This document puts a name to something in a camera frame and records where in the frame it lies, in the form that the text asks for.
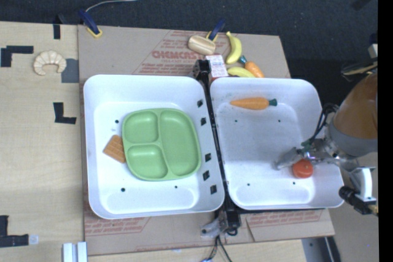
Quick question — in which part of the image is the orange waffle biscuit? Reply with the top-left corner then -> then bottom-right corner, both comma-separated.
103,134 -> 127,164

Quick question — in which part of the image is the brown cardboard board red print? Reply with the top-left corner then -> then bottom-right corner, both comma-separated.
77,24 -> 336,256

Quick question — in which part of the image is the green divided plate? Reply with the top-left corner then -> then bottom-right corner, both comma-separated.
121,107 -> 203,182

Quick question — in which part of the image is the beige croissant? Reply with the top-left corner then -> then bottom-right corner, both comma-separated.
33,50 -> 68,76

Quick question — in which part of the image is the black cylinder on white bracket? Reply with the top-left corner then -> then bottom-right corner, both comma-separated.
338,166 -> 378,216

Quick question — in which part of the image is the yellow banana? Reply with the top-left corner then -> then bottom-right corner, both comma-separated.
227,66 -> 256,79
225,31 -> 243,65

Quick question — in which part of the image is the white and red carton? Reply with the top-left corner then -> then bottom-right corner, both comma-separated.
204,54 -> 230,83

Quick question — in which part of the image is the white plastic tray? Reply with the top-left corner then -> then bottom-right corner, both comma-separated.
209,76 -> 346,211
82,74 -> 226,220

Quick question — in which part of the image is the orange carrot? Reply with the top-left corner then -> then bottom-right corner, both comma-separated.
229,96 -> 278,111
239,55 -> 265,79

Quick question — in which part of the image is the beige hot dog bun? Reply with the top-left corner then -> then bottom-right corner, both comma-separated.
187,34 -> 217,56

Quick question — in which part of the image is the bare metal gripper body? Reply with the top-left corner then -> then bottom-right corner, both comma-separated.
302,138 -> 351,169

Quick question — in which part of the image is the red tomato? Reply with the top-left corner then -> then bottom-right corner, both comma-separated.
292,158 -> 314,180

